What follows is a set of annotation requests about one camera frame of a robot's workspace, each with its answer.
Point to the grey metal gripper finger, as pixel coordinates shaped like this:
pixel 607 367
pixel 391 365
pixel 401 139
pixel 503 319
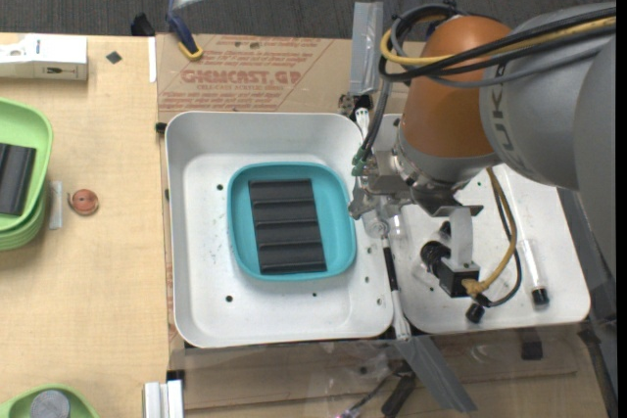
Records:
pixel 388 212
pixel 358 204

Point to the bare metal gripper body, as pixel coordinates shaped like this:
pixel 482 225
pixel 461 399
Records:
pixel 392 183

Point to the clear plastic tube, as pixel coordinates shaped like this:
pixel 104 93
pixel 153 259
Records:
pixel 377 228

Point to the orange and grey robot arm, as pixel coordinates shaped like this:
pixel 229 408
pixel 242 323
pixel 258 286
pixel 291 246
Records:
pixel 539 112

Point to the teal plate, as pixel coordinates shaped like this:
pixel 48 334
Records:
pixel 338 215

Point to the thin black and white rod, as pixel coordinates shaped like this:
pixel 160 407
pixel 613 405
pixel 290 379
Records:
pixel 391 269

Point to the white plastic tray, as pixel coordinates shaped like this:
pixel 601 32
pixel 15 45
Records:
pixel 206 220
pixel 544 230

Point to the brown cardboard board, red print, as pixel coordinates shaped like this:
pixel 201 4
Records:
pixel 255 78

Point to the brown round disc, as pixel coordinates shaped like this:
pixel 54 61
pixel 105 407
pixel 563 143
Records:
pixel 84 202

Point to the white cardboard box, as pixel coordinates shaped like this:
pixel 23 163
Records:
pixel 54 54

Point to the grey round can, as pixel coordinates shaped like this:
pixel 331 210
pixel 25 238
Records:
pixel 50 405

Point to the black cylinder on white bracket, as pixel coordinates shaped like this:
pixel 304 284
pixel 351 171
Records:
pixel 460 276

